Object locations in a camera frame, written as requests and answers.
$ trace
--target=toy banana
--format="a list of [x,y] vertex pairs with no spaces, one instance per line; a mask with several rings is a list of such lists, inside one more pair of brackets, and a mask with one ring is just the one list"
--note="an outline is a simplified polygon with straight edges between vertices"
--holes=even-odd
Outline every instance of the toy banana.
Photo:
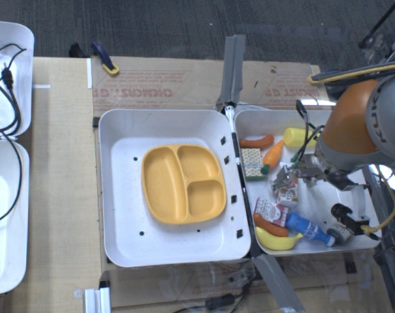
[[259,243],[271,250],[289,250],[294,247],[297,240],[303,237],[301,233],[294,237],[276,237],[258,226],[255,226],[255,233]]

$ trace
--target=white plastic tray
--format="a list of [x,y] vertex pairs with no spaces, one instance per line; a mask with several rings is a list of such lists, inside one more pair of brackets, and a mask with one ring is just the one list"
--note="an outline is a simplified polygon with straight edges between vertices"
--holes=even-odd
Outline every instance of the white plastic tray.
[[[112,262],[140,267],[237,260],[248,253],[244,197],[224,115],[213,110],[111,110],[101,117],[99,135],[104,247]],[[216,218],[171,225],[151,215],[142,190],[142,158],[152,147],[170,143],[205,146],[216,155],[227,191],[227,206]]]
[[[330,111],[328,110],[310,110],[309,117],[315,126],[325,124]],[[275,142],[283,139],[283,132],[287,127],[304,128],[303,119],[296,110],[244,110],[236,115],[235,118],[236,132],[239,138],[257,139],[267,134],[275,136]],[[298,147],[284,147],[281,156],[281,162],[290,164],[291,157],[297,152]],[[313,148],[308,147],[306,153],[312,153]],[[261,181],[247,181],[247,191],[251,208],[254,210],[258,197],[266,200],[275,201],[272,190],[270,188],[270,180],[276,178],[278,171],[281,169],[280,164],[273,168],[270,174]],[[365,183],[364,176],[361,171],[357,171],[349,175],[349,178],[355,183]],[[332,206],[336,203],[342,203],[353,209],[353,201],[350,192],[342,192],[334,188],[330,183],[319,181],[314,187],[307,187],[303,180],[299,180],[299,197],[298,206],[293,209],[302,217],[316,222],[322,230],[326,231],[336,219],[330,213]],[[378,225],[377,215],[370,198],[366,192],[366,216],[370,218],[370,226]],[[344,245],[334,245],[327,247],[322,241],[310,241],[301,238],[293,249],[275,251],[270,250],[262,245],[260,247],[267,253],[275,256],[311,254],[327,251],[344,251],[373,248],[379,244],[365,235],[357,235],[347,240]]]
[[[16,46],[0,51],[0,78],[5,64],[10,66],[14,80],[14,94],[20,107],[22,123],[16,136],[25,132],[31,123],[32,67],[35,39],[33,33],[24,25],[0,22],[0,48],[14,43],[26,49],[19,52]],[[0,127],[13,120],[14,112],[4,95],[0,92]],[[15,288],[25,275],[28,234],[29,206],[29,155],[18,143],[14,142],[23,166],[20,197],[12,212],[0,221],[0,293]],[[19,166],[16,153],[6,140],[0,140],[0,216],[12,205],[18,186]]]

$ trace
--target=can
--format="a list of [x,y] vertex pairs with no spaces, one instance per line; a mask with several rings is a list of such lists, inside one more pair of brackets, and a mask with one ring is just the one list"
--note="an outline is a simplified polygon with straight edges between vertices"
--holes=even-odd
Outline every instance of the can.
[[326,231],[326,234],[335,237],[335,243],[337,245],[343,245],[346,240],[348,240],[352,233],[347,229],[347,227],[340,222],[333,223]]

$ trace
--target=blue plastic bottle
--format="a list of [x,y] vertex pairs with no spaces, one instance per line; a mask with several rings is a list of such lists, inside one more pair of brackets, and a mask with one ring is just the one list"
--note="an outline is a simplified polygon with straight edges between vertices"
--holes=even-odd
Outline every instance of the blue plastic bottle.
[[299,214],[291,212],[287,216],[286,227],[303,234],[310,240],[321,240],[331,247],[335,243],[335,238],[326,234],[318,225],[308,219],[302,218]]

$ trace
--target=toy carrot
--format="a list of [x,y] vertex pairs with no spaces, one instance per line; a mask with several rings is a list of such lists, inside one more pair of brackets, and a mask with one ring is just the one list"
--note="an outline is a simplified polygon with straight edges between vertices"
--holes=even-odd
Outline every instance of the toy carrot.
[[239,146],[243,149],[264,149],[274,143],[274,136],[272,134],[267,134],[265,137],[257,140],[241,139],[239,141]]
[[267,175],[270,168],[273,168],[281,158],[281,153],[283,152],[284,141],[280,140],[265,153],[262,158],[262,164],[264,167],[261,168],[261,173]]

